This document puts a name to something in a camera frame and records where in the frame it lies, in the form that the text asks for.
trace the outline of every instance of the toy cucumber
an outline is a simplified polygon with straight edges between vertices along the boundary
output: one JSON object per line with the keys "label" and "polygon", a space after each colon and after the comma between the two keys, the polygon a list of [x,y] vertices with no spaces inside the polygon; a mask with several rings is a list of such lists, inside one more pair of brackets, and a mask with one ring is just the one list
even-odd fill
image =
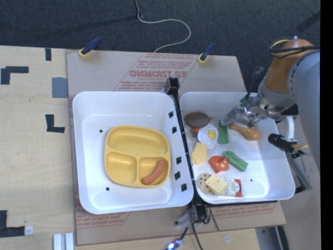
{"label": "toy cucumber", "polygon": [[222,126],[221,121],[219,121],[219,137],[217,138],[219,144],[227,144],[229,142],[229,132],[228,126]]}
{"label": "toy cucumber", "polygon": [[242,172],[246,171],[248,163],[246,163],[243,159],[236,156],[234,152],[225,151],[223,153],[223,156],[225,156],[228,159],[228,162],[231,165],[235,166],[240,171],[242,171]]}

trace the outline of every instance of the toy egg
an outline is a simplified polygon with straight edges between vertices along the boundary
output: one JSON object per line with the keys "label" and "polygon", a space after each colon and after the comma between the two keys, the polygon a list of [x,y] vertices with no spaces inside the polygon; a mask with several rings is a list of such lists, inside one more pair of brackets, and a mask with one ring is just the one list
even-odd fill
{"label": "toy egg", "polygon": [[208,149],[213,149],[216,146],[218,137],[219,131],[211,123],[200,128],[198,131],[199,142],[207,145]]}

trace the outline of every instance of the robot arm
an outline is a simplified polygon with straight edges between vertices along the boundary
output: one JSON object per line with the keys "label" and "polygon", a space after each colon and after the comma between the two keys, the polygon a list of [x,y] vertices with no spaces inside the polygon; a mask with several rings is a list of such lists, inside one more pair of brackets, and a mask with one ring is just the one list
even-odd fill
{"label": "robot arm", "polygon": [[228,125],[242,115],[249,126],[267,117],[282,121],[287,116],[299,116],[316,165],[320,171],[320,50],[302,39],[286,39],[282,49],[271,50],[275,55],[257,96],[235,107],[221,125]]}

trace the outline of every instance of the plastic sausage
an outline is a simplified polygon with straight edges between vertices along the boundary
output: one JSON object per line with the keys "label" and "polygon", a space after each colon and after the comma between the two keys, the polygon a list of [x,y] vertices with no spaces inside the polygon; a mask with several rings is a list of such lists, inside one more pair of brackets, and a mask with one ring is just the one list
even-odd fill
{"label": "plastic sausage", "polygon": [[158,161],[154,171],[152,172],[152,174],[150,174],[147,177],[144,177],[141,180],[141,183],[144,184],[144,185],[152,184],[154,181],[156,181],[158,179],[158,177],[161,176],[161,174],[162,174],[162,172],[163,172],[163,170],[166,166],[167,166],[167,164],[164,160]]}

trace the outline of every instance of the wooden table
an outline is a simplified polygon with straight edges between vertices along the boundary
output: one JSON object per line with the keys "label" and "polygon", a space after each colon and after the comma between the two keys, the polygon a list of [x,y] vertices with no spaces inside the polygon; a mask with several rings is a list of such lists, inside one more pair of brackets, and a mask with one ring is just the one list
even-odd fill
{"label": "wooden table", "polygon": [[[0,239],[0,249],[52,249],[53,234],[75,233],[68,98],[53,98],[52,78],[67,78],[66,50],[0,46],[0,67],[28,66],[0,85],[0,210],[7,226],[32,226],[33,235]],[[54,115],[64,133],[47,132]],[[255,229],[199,234],[204,249],[259,249]],[[75,249],[164,249],[176,238],[76,246]],[[181,249],[199,249],[194,235]]]}

